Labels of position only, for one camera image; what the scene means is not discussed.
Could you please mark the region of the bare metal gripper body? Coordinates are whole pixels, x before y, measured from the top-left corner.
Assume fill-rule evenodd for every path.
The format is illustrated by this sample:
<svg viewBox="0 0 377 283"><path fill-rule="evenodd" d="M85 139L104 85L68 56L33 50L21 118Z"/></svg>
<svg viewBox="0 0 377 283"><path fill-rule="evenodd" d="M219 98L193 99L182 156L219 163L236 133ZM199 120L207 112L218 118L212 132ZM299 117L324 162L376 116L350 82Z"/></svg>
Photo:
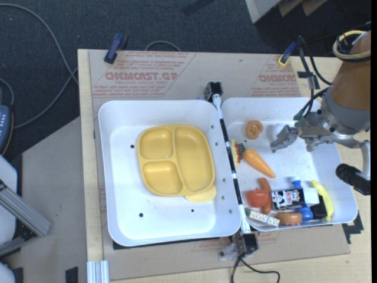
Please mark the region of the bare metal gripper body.
<svg viewBox="0 0 377 283"><path fill-rule="evenodd" d="M305 141L307 137L320 137L321 144L337 143L347 148L355 148L355 131L345 126L333 114L318 110L301 117L296 123L298 136Z"/></svg>

